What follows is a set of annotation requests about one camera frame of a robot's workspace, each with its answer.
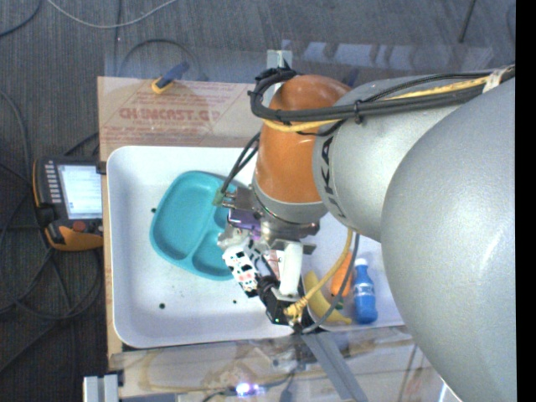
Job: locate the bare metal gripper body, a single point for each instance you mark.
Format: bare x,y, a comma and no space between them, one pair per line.
289,229

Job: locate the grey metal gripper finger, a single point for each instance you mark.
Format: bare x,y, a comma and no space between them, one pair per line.
268,255
233,238

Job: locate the white carton with black print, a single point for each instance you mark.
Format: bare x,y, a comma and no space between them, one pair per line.
240,269

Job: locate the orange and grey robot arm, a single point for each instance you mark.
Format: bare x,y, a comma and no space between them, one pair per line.
419,207

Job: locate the blue divided plate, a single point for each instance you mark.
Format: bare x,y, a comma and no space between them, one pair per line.
184,220

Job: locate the orange carrot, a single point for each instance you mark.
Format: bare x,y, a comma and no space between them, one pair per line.
337,283

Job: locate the yellow banana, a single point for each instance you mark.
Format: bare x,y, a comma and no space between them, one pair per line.
319,308

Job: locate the white plastic tray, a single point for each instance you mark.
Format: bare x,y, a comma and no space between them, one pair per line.
167,308

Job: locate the blue plastic bottle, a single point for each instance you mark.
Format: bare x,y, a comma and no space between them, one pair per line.
365,295

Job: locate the brown cardboard board, red print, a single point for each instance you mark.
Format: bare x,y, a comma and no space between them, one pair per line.
167,115

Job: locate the black cylinder on white bracket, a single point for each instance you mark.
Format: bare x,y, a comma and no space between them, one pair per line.
290,271

